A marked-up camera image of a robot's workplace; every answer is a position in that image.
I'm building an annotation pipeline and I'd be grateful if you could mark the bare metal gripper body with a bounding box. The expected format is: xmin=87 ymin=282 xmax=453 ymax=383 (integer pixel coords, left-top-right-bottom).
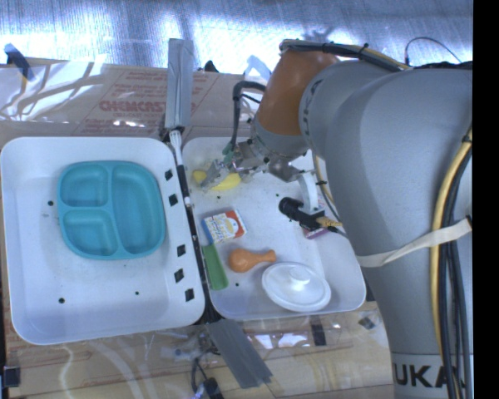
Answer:
xmin=225 ymin=138 xmax=280 ymax=175

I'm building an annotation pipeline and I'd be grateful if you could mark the yellow banana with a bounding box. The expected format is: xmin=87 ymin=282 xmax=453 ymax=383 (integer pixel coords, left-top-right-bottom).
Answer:
xmin=191 ymin=169 xmax=243 ymax=192

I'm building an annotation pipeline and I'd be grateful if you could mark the thin black and white rod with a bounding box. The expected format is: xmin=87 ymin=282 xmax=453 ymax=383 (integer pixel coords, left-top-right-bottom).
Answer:
xmin=169 ymin=128 xmax=212 ymax=303

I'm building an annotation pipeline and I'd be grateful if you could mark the white orange blue carton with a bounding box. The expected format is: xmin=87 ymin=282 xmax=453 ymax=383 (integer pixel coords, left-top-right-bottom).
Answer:
xmin=200 ymin=209 xmax=249 ymax=245

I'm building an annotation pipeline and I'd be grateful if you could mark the white plastic tray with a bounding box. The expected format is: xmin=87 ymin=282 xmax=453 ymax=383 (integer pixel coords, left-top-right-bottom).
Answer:
xmin=181 ymin=135 xmax=368 ymax=323
xmin=0 ymin=135 xmax=206 ymax=346

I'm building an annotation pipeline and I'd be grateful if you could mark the orange chicken drumstick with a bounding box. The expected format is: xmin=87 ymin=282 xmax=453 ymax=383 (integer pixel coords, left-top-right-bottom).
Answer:
xmin=227 ymin=247 xmax=278 ymax=274

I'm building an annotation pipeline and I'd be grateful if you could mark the green oblong toy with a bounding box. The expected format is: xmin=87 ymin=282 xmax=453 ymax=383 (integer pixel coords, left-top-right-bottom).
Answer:
xmin=201 ymin=243 xmax=230 ymax=292

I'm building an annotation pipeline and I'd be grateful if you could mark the purple packet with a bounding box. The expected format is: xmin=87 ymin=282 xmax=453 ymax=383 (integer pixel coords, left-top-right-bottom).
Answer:
xmin=302 ymin=225 xmax=330 ymax=241

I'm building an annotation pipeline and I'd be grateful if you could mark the blue divided plate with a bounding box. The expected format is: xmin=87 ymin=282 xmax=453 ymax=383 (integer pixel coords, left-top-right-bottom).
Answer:
xmin=57 ymin=160 xmax=168 ymax=261

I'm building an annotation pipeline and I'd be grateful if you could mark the brown cardboard board red print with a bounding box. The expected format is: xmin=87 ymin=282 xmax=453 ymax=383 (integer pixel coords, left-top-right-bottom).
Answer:
xmin=0 ymin=57 xmax=397 ymax=399

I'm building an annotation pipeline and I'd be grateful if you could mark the white round lid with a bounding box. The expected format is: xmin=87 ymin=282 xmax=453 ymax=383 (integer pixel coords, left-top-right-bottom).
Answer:
xmin=260 ymin=260 xmax=333 ymax=313

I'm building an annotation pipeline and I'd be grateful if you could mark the black cylinder on white bracket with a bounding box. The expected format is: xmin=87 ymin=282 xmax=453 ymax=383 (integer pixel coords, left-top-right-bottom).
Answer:
xmin=278 ymin=171 xmax=328 ymax=230

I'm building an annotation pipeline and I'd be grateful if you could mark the black block with thin wires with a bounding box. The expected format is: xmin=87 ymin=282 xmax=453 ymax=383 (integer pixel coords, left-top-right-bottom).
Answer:
xmin=202 ymin=377 xmax=223 ymax=399

